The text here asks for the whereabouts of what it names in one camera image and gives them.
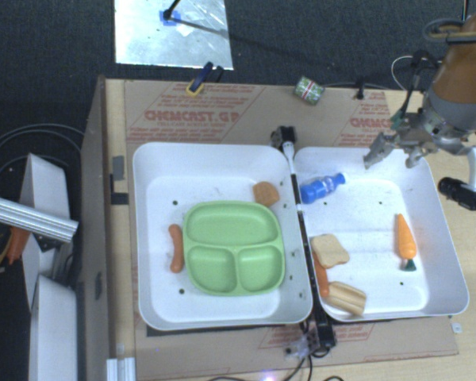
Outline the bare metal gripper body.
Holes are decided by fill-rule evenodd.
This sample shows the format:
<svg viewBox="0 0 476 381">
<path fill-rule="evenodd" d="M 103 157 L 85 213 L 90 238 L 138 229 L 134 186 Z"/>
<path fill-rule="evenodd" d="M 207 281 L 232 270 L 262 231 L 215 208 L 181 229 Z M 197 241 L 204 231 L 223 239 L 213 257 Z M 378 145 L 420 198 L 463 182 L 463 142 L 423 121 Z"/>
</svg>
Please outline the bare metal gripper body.
<svg viewBox="0 0 476 381">
<path fill-rule="evenodd" d="M 463 142 L 476 130 L 476 121 L 465 113 L 439 114 L 436 111 L 394 115 L 395 141 L 403 148 L 425 152 L 444 150 L 452 155 L 470 151 Z"/>
</svg>

